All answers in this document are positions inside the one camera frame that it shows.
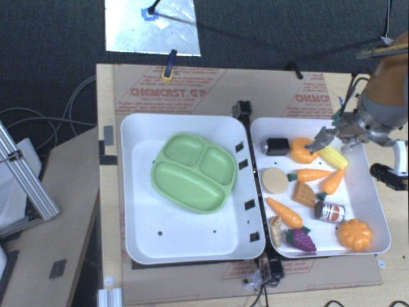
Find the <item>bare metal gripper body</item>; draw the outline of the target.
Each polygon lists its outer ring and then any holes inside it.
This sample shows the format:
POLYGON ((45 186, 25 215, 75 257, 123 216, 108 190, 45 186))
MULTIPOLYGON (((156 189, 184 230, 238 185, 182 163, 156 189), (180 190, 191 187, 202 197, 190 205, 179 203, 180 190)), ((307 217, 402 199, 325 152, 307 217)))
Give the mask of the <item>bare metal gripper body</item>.
POLYGON ((375 120, 368 112, 354 110, 334 115, 336 136, 341 140, 343 152, 352 151, 353 147, 374 142, 382 147, 392 147, 396 140, 389 137, 393 128, 375 120))

